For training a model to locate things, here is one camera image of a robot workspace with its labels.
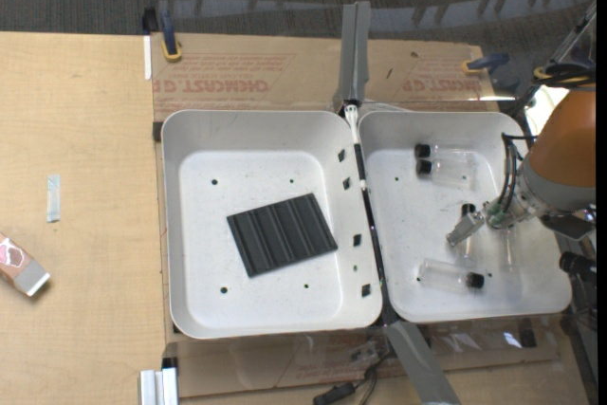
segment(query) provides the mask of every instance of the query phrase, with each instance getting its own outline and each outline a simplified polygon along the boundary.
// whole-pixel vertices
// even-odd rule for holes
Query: metal bracket
[[[139,373],[139,405],[179,405],[177,369]]]
[[[469,212],[462,216],[453,231],[447,234],[447,241],[452,247],[455,247],[478,231],[484,224],[485,217],[481,212]]]
[[[340,85],[333,99],[336,112],[345,101],[359,104],[364,100],[364,84],[369,80],[367,39],[371,25],[368,1],[343,6],[341,21]]]

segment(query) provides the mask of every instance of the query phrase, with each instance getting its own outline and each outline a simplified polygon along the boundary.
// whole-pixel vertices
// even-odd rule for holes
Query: white tray
[[[187,110],[166,119],[162,144],[171,313],[184,334],[323,331],[377,319],[377,267],[342,119],[329,112]],[[249,278],[227,217],[308,193],[339,249]],[[365,285],[371,287],[363,297]]]
[[[559,269],[554,233],[537,218],[519,224],[519,272],[501,270],[498,232],[487,225],[475,235],[482,247],[474,271],[484,288],[465,294],[437,290],[417,280],[424,258],[455,263],[446,234],[464,203],[478,209],[494,199],[504,180],[501,134],[522,135],[499,113],[373,112],[359,123],[367,182],[395,311],[411,322],[543,314],[562,311],[571,300],[568,276]],[[473,153],[475,180],[469,189],[440,186],[415,173],[417,143],[454,144]],[[522,155],[523,142],[517,143]]]
[[[483,254],[474,270],[485,275],[483,289],[460,295],[416,280],[424,258],[454,262],[446,234],[462,204],[480,208],[501,189],[502,133],[522,132],[498,113],[372,112],[360,119],[386,275],[381,284],[345,120],[311,111],[171,115],[162,144],[175,325],[197,339],[361,328],[379,316],[381,285],[388,286],[397,314],[411,322],[560,312],[571,286],[559,269],[554,234],[537,220],[519,225],[518,273],[500,269],[497,233],[484,227],[475,234]],[[445,141],[474,153],[470,189],[416,175],[414,146]],[[524,143],[517,145],[524,155]],[[316,196],[339,249],[249,278],[227,217],[308,193]],[[357,247],[355,234],[361,235]],[[363,296],[367,285],[371,292]]]

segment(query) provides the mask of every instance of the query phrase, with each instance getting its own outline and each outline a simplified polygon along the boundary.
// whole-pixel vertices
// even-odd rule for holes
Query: cable
[[[328,392],[323,393],[322,395],[318,395],[314,397],[313,405],[328,405],[329,403],[334,403],[342,398],[352,395],[361,385],[371,380],[371,384],[369,388],[365,391],[362,396],[362,401],[359,405],[366,404],[367,400],[371,396],[371,393],[375,390],[377,384],[377,368],[378,366],[386,360],[388,357],[393,356],[395,352],[393,350],[384,354],[380,359],[378,359],[375,363],[370,365],[364,372],[363,378],[356,385],[353,383],[344,383],[340,386],[334,386]]]
[[[558,70],[556,73],[546,73],[545,69],[540,67],[533,71],[535,80],[532,84],[544,85],[550,88],[568,88],[568,89],[583,89],[585,91],[594,91],[596,87],[597,69],[595,67],[580,68],[576,64],[552,64],[547,69]]]
[[[514,197],[514,188],[516,186],[516,156],[517,156],[517,149],[516,146],[510,142],[510,147],[509,147],[509,153],[511,154],[510,156],[510,163],[511,163],[511,170],[512,170],[512,177],[511,177],[511,182],[510,182],[510,192],[508,193],[507,199],[506,199],[506,203],[504,204],[504,206],[502,207],[502,211],[503,212],[507,212],[508,209],[510,208],[510,204],[512,204],[512,199]]]
[[[507,136],[506,134],[502,134],[502,142],[504,143],[504,149],[506,150],[506,161],[505,163],[508,163],[509,160],[509,146],[510,143],[508,141],[509,136]],[[506,192],[508,190],[508,185],[510,184],[510,173],[511,173],[511,168],[509,166],[506,166],[506,170],[505,170],[505,176],[504,176],[504,185],[502,186],[502,190],[500,191],[500,195],[497,198],[497,202],[498,204],[502,204],[502,201],[504,200],[504,198],[506,197]]]
[[[508,140],[535,140],[538,136],[507,136],[506,134],[502,134],[502,137]]]
[[[377,371],[376,370],[373,370],[370,380],[371,380],[371,383],[369,384],[369,387],[365,390],[364,395],[360,399],[359,405],[366,405],[367,401],[373,394],[373,391],[376,389],[376,385],[377,385]]]

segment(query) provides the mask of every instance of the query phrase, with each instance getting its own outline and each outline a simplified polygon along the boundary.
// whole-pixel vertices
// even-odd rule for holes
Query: black cap
[[[485,276],[480,273],[470,272],[466,276],[466,285],[470,288],[483,288]]]
[[[420,158],[417,161],[417,167],[415,169],[418,174],[429,174],[432,171],[432,163],[429,160]]]
[[[475,212],[476,211],[476,206],[474,206],[471,203],[466,203],[462,205],[462,216],[466,216],[467,214],[470,214],[471,212]]]
[[[430,157],[430,145],[427,143],[418,143],[415,145],[415,156],[417,158],[420,157]]]

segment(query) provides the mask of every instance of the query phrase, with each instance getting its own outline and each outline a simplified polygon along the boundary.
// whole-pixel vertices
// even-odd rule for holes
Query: plywood surface
[[[137,403],[164,349],[142,40],[0,33],[0,50],[0,228],[51,274],[33,299],[0,282],[0,403]]]

